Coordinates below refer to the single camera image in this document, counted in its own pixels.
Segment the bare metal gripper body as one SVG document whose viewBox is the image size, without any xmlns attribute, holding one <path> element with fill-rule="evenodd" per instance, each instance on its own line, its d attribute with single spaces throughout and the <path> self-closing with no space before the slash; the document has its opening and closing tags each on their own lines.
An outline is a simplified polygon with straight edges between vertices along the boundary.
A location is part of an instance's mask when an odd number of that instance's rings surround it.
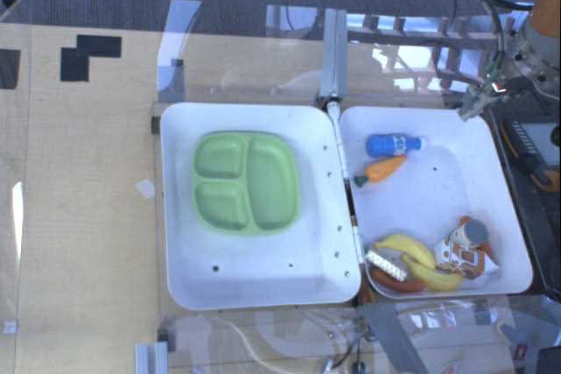
<svg viewBox="0 0 561 374">
<path fill-rule="evenodd" d="M 560 100 L 560 39 L 516 40 L 514 52 L 499 69 L 494 68 L 487 84 L 498 95 L 513 95 L 526 88 L 551 100 Z"/>
</svg>

